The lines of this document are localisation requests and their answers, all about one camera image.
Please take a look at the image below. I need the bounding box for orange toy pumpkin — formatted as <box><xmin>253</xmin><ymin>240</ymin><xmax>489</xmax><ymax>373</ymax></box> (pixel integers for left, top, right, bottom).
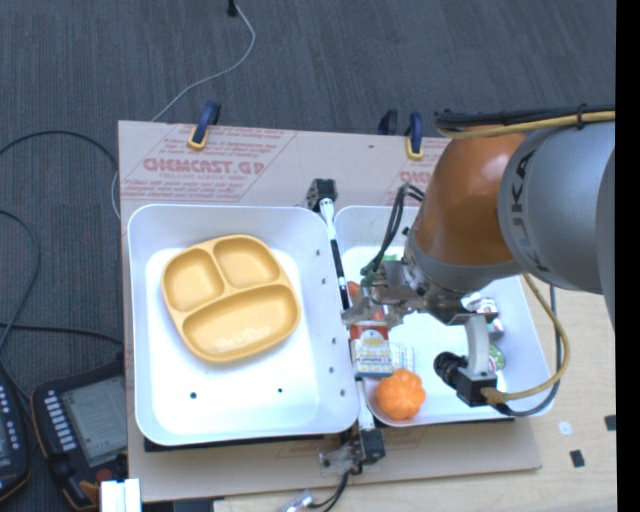
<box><xmin>375</xmin><ymin>368</ymin><xmax>428</xmax><ymax>422</ymax></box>

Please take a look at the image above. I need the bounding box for silver packet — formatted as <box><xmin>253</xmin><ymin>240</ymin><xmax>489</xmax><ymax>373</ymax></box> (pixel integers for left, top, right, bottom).
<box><xmin>459</xmin><ymin>293</ymin><xmax>506</xmax><ymax>335</ymax></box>

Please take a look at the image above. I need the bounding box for brown cardboard board, red print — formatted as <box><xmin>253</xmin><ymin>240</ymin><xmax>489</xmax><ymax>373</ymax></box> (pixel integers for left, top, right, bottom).
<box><xmin>117</xmin><ymin>119</ymin><xmax>544</xmax><ymax>504</ymax></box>

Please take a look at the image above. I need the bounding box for red and yellow carton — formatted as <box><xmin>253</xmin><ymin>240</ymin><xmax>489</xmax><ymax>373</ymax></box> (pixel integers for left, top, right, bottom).
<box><xmin>348</xmin><ymin>319</ymin><xmax>396</xmax><ymax>380</ymax></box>

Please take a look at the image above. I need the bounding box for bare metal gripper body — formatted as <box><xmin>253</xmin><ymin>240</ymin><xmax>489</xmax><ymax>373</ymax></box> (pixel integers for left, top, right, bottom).
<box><xmin>370</xmin><ymin>260</ymin><xmax>472</xmax><ymax>327</ymax></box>

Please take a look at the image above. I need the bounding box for black cylinder on white bracket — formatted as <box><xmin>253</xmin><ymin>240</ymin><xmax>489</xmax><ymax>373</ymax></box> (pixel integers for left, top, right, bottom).
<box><xmin>432</xmin><ymin>312</ymin><xmax>501</xmax><ymax>408</ymax></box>

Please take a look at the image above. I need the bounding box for yellow divided plate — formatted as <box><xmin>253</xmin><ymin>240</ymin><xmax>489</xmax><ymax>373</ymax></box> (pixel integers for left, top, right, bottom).
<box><xmin>159</xmin><ymin>233</ymin><xmax>303</xmax><ymax>365</ymax></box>

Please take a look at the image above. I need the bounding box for thin black and white rod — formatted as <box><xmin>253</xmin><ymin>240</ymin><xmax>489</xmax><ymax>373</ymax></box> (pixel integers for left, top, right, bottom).
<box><xmin>318</xmin><ymin>197</ymin><xmax>377</xmax><ymax>432</ymax></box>

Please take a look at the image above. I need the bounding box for white plastic tray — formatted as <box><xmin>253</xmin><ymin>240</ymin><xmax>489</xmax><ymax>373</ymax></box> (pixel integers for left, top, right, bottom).
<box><xmin>126</xmin><ymin>203</ymin><xmax>362</xmax><ymax>448</ymax></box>
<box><xmin>332</xmin><ymin>204</ymin><xmax>556</xmax><ymax>429</ymax></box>

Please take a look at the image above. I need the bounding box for orange carrot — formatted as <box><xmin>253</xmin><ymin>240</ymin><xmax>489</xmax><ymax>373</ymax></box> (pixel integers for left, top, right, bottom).
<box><xmin>346</xmin><ymin>279</ymin><xmax>387</xmax><ymax>322</ymax></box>

